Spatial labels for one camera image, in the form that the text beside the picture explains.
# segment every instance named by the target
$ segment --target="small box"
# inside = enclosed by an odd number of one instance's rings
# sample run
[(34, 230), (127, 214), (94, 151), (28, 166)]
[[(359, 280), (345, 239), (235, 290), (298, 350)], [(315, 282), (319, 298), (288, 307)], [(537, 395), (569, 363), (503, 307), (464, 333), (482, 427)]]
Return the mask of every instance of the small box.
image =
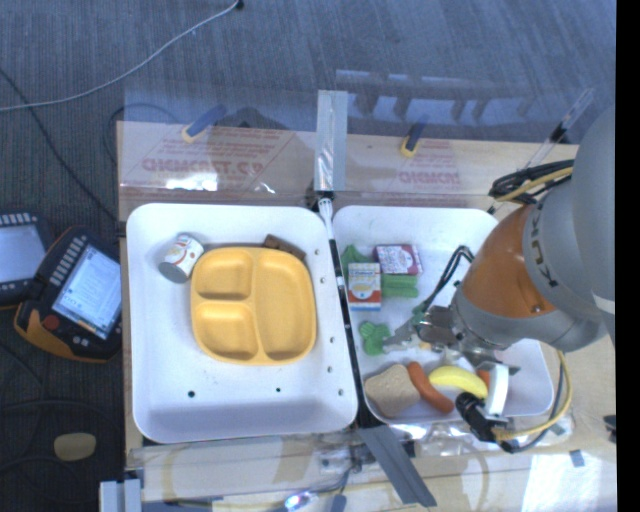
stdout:
[(377, 245), (375, 258), (380, 262), (380, 270), (383, 274), (422, 274), (420, 255), (415, 245)]
[(347, 297), (353, 309), (376, 311), (381, 308), (379, 263), (349, 263)]

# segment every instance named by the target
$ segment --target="yellow cable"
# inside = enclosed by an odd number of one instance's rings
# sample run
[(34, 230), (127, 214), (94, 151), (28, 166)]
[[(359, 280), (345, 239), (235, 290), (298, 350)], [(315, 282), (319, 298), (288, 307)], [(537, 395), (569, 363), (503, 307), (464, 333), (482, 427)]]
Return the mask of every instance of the yellow cable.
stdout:
[(517, 188), (513, 192), (509, 192), (508, 194), (505, 194), (503, 196), (496, 197), (496, 201), (499, 201), (499, 202), (511, 201), (513, 198), (518, 197), (520, 194), (524, 194), (527, 190), (531, 190), (532, 188), (535, 188), (538, 185), (542, 185), (547, 181), (555, 180), (557, 178), (562, 178), (563, 176), (568, 176), (572, 172), (573, 172), (573, 167), (567, 167), (566, 169), (560, 169), (559, 171), (552, 172), (550, 174), (547, 174), (546, 176), (541, 176), (537, 180), (533, 180), (527, 183), (526, 185), (522, 185), (521, 187)]
[(564, 370), (564, 378), (565, 378), (565, 382), (567, 383), (566, 396), (560, 410), (553, 417), (549, 418), (548, 421), (542, 423), (541, 425), (538, 425), (536, 427), (532, 427), (529, 429), (512, 432), (504, 429), (495, 428), (493, 429), (493, 433), (496, 436), (496, 441), (508, 441), (511, 439), (515, 439), (516, 437), (530, 436), (532, 434), (541, 432), (542, 430), (549, 428), (551, 425), (555, 424), (560, 419), (560, 417), (567, 412), (567, 410), (569, 409), (569, 405), (571, 404), (571, 399), (573, 398), (573, 387), (571, 385), (571, 377), (569, 376), (569, 369), (567, 368), (567, 361), (564, 358), (564, 354), (559, 350), (558, 350), (558, 358), (560, 359), (560, 364), (562, 365), (562, 368)]

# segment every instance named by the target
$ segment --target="white cable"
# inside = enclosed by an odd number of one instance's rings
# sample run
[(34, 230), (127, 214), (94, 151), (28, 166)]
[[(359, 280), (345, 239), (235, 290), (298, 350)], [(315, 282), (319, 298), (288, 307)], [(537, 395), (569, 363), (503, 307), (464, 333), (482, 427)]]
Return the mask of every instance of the white cable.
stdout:
[(9, 107), (0, 107), (0, 113), (2, 112), (12, 112), (14, 110), (22, 110), (25, 108), (36, 108), (36, 107), (45, 107), (45, 106), (49, 106), (49, 105), (58, 105), (60, 103), (67, 103), (68, 101), (73, 101), (73, 100), (77, 100), (79, 98), (84, 98), (85, 96), (89, 96), (90, 94), (93, 94), (94, 92), (98, 92), (101, 91), (102, 89), (106, 89), (107, 87), (119, 82), (120, 80), (123, 80), (124, 78), (132, 75), (133, 73), (135, 73), (136, 71), (138, 71), (140, 68), (146, 66), (147, 64), (149, 64), (149, 62), (151, 62), (153, 59), (155, 59), (158, 55), (160, 55), (163, 51), (165, 51), (167, 48), (169, 48), (169, 46), (171, 46), (173, 43), (175, 43), (176, 41), (182, 39), (184, 36), (190, 34), (191, 32), (193, 32), (194, 30), (202, 27), (203, 25), (206, 25), (207, 23), (210, 23), (211, 21), (220, 18), (221, 16), (224, 16), (225, 14), (231, 12), (233, 9), (235, 9), (235, 7), (238, 5), (238, 3), (240, 2), (240, 0), (234, 0), (234, 2), (227, 7), (226, 9), (214, 14), (213, 16), (210, 16), (209, 18), (200, 21), (199, 23), (196, 23), (193, 27), (185, 30), (184, 32), (182, 32), (181, 34), (177, 35), (176, 37), (174, 37), (173, 39), (171, 39), (170, 41), (166, 42), (165, 44), (163, 44), (159, 49), (157, 49), (155, 52), (153, 52), (151, 55), (149, 55), (149, 57), (147, 57), (145, 60), (143, 60), (140, 64), (138, 64), (137, 66), (131, 68), (129, 71), (126, 71), (125, 73), (123, 73), (122, 75), (109, 80), (108, 82), (102, 84), (102, 85), (98, 85), (96, 87), (94, 87), (93, 89), (89, 89), (88, 91), (85, 92), (81, 92), (79, 94), (74, 94), (73, 96), (69, 96), (67, 98), (61, 98), (61, 99), (57, 99), (57, 100), (51, 100), (51, 101), (41, 101), (41, 102), (37, 102), (37, 103), (23, 103), (21, 105), (12, 105)]

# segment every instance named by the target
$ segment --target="white plastic tray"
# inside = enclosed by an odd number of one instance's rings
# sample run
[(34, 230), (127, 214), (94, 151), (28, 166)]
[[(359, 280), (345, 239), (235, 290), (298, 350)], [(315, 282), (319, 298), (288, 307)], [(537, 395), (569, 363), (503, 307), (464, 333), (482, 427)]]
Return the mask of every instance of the white plastic tray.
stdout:
[[(416, 360), (427, 370), (442, 364), (440, 355), (420, 348), (369, 356), (364, 352), (358, 326), (365, 320), (386, 323), (393, 332), (408, 320), (413, 307), (434, 290), (456, 247), (467, 245), (474, 253), (477, 252), (496, 222), (489, 214), (472, 209), (347, 206), (336, 213), (333, 226), (340, 254), (351, 244), (362, 254), (371, 255), (378, 244), (410, 243), (417, 246), (423, 267), (418, 298), (383, 298), (379, 312), (350, 310), (363, 383), (394, 363), (407, 364)], [(453, 283), (464, 277), (467, 268), (468, 263), (462, 260), (450, 284), (437, 296), (434, 304), (449, 305), (453, 297)], [(515, 417), (547, 411), (553, 400), (553, 384), (539, 343), (521, 340), (499, 354), (499, 357), (506, 364), (521, 367), (509, 379), (504, 414)], [(455, 399), (455, 394), (451, 394), (450, 398)], [(368, 406), (380, 420), (390, 424), (420, 425), (460, 419), (457, 411), (444, 415), (424, 401), (392, 420), (376, 411), (374, 404), (368, 403)]]
[[(245, 366), (206, 355), (192, 332), (190, 281), (158, 264), (180, 232), (205, 245), (262, 244), (267, 234), (306, 252), (317, 338), (303, 359)], [(159, 443), (333, 432), (357, 410), (331, 253), (320, 218), (303, 208), (147, 204), (127, 222), (133, 417)]]

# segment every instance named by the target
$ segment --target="bread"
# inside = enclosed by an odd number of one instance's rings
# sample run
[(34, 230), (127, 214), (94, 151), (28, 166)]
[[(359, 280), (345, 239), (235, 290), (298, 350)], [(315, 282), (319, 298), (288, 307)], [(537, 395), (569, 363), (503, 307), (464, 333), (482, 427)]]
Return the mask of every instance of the bread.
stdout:
[(407, 368), (401, 364), (394, 364), (365, 380), (364, 392), (387, 418), (395, 418), (420, 401), (420, 393), (411, 383)]

